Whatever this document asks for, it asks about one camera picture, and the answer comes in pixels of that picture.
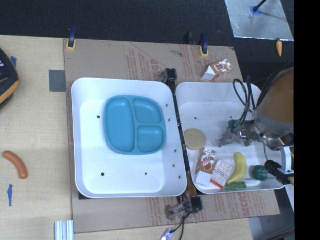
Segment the wooden table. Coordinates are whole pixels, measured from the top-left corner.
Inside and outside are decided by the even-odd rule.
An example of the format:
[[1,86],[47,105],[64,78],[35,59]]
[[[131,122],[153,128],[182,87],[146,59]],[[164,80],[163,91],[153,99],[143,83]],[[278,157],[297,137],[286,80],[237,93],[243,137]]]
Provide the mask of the wooden table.
[[[21,84],[0,110],[0,153],[24,161],[28,178],[1,156],[0,239],[53,240],[56,221],[72,220],[65,92],[50,92],[49,71],[63,71],[62,38],[0,35],[0,48],[17,59]],[[12,206],[8,188],[13,185]],[[158,240],[167,226],[75,234],[76,240]],[[178,231],[173,239],[179,239]],[[183,240],[250,240],[248,219],[191,223]]]

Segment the toy banana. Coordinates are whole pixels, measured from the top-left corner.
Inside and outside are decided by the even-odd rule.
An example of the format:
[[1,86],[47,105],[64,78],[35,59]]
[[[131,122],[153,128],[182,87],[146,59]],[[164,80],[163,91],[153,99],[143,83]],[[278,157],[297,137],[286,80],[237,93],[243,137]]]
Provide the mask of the toy banana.
[[232,176],[226,181],[227,184],[238,182],[243,179],[247,171],[247,161],[243,154],[237,152],[235,154],[236,168]]

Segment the small carton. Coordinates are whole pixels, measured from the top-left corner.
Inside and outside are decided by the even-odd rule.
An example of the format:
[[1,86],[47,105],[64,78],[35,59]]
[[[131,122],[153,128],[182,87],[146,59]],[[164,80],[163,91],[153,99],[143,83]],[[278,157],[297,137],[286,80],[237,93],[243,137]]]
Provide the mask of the small carton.
[[203,147],[198,156],[195,168],[195,182],[204,186],[209,186],[210,179],[214,172],[216,151],[209,147]]
[[210,182],[218,186],[220,189],[223,189],[231,175],[232,170],[233,167],[230,164],[218,159],[214,166]]
[[224,76],[228,72],[232,70],[233,66],[231,63],[224,59],[223,61],[218,61],[217,63],[211,64],[206,71],[204,72],[204,75],[202,76],[202,79],[212,80],[217,76]]

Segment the green ball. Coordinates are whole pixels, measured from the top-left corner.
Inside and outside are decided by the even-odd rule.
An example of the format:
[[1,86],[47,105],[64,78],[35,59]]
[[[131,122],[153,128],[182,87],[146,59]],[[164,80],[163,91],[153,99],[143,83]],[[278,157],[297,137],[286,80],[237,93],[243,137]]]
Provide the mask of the green ball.
[[256,165],[252,170],[252,177],[264,182],[268,178],[268,171],[263,165]]

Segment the gray tape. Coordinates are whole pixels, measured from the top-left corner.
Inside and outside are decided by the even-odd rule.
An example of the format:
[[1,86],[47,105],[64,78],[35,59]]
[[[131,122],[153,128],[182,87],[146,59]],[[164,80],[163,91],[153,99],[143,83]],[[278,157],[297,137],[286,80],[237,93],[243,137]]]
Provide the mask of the gray tape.
[[64,70],[49,70],[49,89],[53,93],[66,91],[66,74]]

